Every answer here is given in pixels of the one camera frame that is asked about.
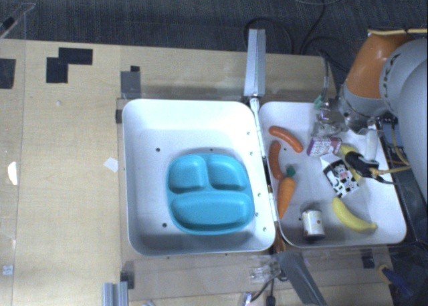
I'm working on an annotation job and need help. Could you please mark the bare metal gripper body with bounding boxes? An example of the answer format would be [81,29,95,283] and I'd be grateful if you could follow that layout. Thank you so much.
[316,96,370,133]

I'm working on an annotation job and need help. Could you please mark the purple and white carton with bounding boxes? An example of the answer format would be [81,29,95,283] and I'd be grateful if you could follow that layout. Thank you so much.
[306,136,343,158]

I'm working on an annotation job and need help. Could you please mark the yellow banana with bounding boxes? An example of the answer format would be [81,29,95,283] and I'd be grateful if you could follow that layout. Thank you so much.
[332,196,379,233]
[338,144,364,182]

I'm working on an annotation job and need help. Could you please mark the orange toy sausage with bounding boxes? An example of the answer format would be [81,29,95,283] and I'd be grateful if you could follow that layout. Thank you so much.
[267,140,284,180]
[268,125,305,154]

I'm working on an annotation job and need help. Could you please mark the white carton with cow print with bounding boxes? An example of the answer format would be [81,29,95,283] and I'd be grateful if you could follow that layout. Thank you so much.
[320,158,362,200]

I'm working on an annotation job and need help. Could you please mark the white plastic tray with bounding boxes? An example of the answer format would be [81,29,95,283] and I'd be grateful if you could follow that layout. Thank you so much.
[121,98,277,257]
[258,100,408,249]

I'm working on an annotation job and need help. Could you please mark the orange toy carrot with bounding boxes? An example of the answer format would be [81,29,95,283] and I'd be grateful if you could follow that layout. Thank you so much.
[276,165,298,220]

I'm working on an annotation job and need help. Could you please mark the white can with orange dots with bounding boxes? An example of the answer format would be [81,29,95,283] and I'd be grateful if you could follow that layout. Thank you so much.
[301,208,326,241]

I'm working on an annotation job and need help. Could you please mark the blue divided plate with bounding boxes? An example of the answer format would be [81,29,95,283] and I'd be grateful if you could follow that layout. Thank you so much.
[166,152,256,236]

